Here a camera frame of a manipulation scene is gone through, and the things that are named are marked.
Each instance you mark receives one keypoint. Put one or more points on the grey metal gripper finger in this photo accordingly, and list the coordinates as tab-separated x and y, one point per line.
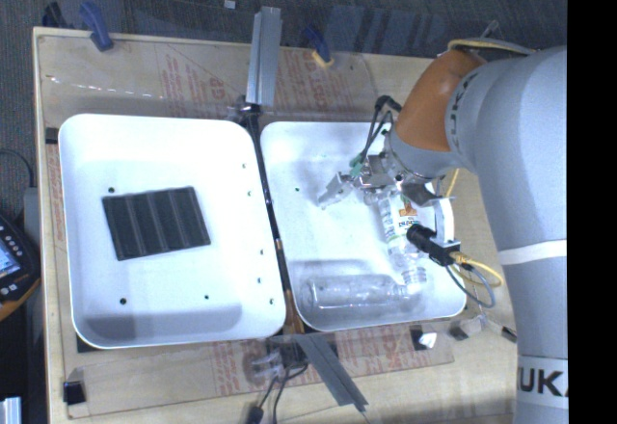
421	194
337	188

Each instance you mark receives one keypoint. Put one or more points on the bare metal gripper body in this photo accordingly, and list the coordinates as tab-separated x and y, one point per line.
381	178

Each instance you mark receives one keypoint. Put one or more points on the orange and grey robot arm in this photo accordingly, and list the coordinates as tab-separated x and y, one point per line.
520	133

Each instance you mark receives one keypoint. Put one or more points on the white plastic tray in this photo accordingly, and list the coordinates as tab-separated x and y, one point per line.
159	297
337	229

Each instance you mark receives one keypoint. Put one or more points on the clear plastic bottle with label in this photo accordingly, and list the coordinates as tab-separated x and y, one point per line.
397	229

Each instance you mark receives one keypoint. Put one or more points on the black ribbed rectangular pad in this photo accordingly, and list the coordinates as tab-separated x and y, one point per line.
156	223

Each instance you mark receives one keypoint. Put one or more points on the brown cardboard board red print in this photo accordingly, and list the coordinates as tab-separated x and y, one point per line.
159	374

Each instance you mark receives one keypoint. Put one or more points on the black cylinder on white bracket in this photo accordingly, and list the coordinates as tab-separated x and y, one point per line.
426	239

